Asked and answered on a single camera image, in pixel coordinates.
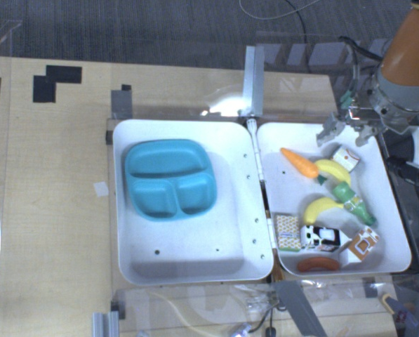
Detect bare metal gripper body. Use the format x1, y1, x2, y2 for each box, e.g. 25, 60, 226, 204
344, 89, 419, 135

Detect yellow banana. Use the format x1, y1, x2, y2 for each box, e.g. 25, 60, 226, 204
313, 159, 352, 187
302, 197, 345, 226

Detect orange carrot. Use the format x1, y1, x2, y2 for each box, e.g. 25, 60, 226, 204
279, 147, 331, 185

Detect green bottle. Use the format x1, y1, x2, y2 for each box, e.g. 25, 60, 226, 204
332, 181, 378, 227

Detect white plastic tray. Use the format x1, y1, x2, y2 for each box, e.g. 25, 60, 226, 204
256, 121, 413, 277
112, 119, 275, 286

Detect thin black and white rod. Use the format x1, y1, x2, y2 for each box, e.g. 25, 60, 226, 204
246, 117, 277, 249

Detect orange and white carton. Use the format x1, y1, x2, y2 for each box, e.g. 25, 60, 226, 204
338, 225, 381, 268

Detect black and white cow carton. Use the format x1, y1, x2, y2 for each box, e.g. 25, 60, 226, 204
300, 225, 342, 253

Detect yellow patterned packet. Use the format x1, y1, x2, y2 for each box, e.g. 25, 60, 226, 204
274, 214, 302, 253

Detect brown sausage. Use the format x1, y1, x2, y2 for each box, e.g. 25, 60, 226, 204
296, 256, 341, 273

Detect blue divided plate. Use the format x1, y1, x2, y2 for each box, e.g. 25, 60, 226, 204
124, 138, 218, 223

